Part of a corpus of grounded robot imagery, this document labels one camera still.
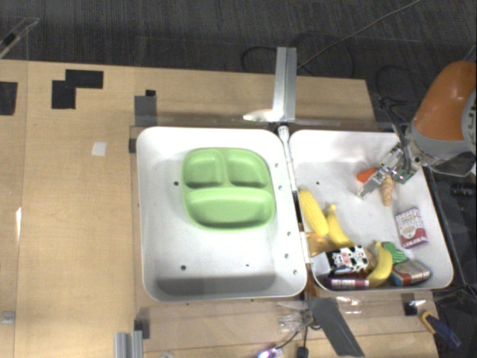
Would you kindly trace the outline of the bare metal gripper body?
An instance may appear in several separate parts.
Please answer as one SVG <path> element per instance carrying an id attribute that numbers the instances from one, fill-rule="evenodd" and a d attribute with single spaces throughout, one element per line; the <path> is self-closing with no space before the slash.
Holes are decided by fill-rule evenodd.
<path id="1" fill-rule="evenodd" d="M 408 181 L 421 168 L 422 153 L 412 136 L 405 136 L 382 159 L 377 170 L 377 180 L 390 177 L 393 181 Z"/>

